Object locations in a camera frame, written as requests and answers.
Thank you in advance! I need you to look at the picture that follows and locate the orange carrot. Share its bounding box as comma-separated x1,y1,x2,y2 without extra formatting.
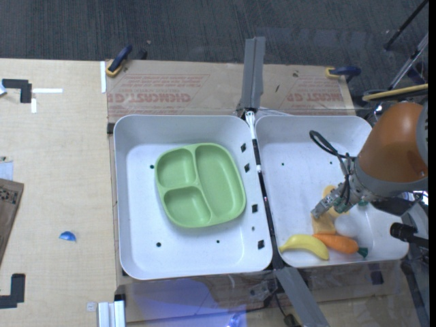
313,233,369,259

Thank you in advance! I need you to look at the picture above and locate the black cylinder on white bracket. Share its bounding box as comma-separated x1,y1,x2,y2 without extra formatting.
390,199,429,250

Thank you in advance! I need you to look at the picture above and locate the yellow banana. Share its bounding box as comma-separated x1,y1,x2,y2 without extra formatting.
278,234,330,261

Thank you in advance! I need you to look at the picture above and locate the brown cardboard board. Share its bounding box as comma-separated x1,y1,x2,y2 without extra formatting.
106,59,388,323

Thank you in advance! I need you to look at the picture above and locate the white rounded object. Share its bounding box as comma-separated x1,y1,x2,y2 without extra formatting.
334,213,359,238

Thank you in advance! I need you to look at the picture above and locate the green divided plate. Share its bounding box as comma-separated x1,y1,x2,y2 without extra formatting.
155,142,247,229

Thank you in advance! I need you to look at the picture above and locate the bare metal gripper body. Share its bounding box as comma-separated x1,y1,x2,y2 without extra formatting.
325,178,368,210

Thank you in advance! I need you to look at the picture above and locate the brown paper packet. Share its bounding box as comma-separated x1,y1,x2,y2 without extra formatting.
0,178,25,266

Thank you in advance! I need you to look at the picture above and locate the pale yellow bread slice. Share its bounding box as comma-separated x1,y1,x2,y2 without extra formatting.
311,210,338,236

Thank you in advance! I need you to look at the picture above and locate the white plastic tray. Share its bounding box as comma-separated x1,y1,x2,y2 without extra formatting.
254,114,409,269
113,114,274,281

